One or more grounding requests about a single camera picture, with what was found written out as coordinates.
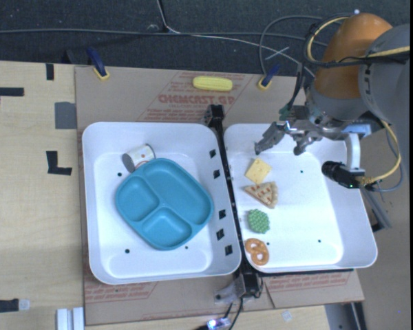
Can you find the black cylinder on white bracket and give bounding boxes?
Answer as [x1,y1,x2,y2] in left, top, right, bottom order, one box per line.
[321,133,366,189]

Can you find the orange pretzel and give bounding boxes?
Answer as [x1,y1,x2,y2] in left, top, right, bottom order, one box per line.
[244,237,270,267]

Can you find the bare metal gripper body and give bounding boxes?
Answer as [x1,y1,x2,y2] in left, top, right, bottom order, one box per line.
[283,105,351,140]

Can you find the brown cardboard board red print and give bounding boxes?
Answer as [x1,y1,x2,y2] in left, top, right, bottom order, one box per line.
[74,65,366,326]

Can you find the black block with thin wires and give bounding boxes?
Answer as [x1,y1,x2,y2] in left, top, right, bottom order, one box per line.
[214,272,264,305]
[202,104,226,127]

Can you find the yellow cheese slice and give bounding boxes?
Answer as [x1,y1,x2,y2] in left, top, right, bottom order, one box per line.
[244,157,273,185]

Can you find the green grapes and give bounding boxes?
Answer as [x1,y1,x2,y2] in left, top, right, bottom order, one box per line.
[246,208,271,235]

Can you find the pizza slice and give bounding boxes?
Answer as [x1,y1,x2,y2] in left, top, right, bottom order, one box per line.
[244,181,279,210]

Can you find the white plastic tray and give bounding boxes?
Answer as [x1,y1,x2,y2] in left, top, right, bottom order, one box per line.
[223,122,379,274]
[81,121,242,285]

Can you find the thin black rod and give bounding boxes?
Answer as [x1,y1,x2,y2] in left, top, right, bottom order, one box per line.
[214,122,249,278]

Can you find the yellow corn cob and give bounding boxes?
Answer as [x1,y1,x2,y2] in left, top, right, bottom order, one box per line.
[192,76,234,92]

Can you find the small white can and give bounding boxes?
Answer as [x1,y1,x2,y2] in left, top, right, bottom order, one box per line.
[121,143,156,173]

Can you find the blue divided plate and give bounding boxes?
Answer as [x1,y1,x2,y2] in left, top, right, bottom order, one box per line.
[115,157,215,252]

